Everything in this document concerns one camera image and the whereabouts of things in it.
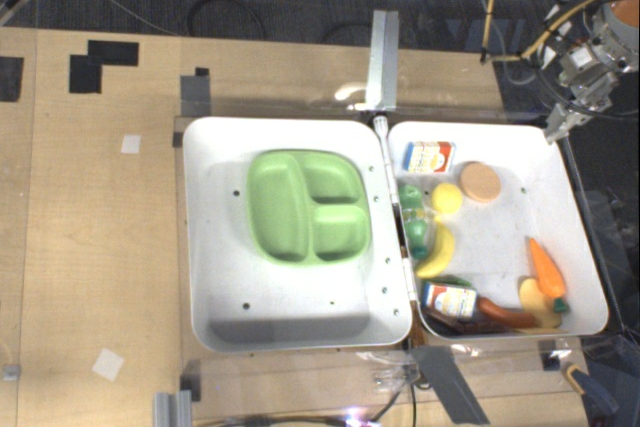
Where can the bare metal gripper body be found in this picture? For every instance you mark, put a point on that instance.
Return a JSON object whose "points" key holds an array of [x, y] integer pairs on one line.
{"points": [[590, 80]]}

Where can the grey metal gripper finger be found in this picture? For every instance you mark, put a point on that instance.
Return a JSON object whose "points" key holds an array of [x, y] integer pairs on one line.
{"points": [[579, 117], [556, 125]]}

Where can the tan round biscuit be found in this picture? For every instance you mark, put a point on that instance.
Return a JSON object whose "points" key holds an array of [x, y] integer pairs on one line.
{"points": [[481, 182]]}

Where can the white blue orange carton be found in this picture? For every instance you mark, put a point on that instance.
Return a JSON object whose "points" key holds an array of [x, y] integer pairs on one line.
{"points": [[429, 157], [449, 300]]}

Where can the yellow lemon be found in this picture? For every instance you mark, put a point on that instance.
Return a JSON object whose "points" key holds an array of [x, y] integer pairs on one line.
{"points": [[446, 198]]}

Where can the white plastic tray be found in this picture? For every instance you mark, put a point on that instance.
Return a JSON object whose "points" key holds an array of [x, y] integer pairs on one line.
{"points": [[225, 240], [500, 245]]}

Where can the orange carrot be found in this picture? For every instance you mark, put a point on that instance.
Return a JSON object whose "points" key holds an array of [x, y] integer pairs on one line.
{"points": [[547, 270]]}

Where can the yellow banana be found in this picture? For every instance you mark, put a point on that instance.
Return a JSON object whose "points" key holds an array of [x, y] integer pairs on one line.
{"points": [[444, 250]]}

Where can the clear green plastic bottle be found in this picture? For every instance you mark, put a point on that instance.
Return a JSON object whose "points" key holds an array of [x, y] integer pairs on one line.
{"points": [[415, 227]]}

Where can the pale yellow toy food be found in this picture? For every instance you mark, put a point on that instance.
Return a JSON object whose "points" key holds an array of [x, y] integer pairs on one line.
{"points": [[532, 300]]}

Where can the brown sausage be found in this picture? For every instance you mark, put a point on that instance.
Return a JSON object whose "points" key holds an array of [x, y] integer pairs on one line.
{"points": [[507, 315]]}

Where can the dark brown flat bar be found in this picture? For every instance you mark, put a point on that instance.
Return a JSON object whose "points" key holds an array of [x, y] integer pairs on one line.
{"points": [[470, 326]]}

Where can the green divided plate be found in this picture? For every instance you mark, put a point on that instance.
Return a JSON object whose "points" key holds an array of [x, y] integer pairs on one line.
{"points": [[280, 210]]}

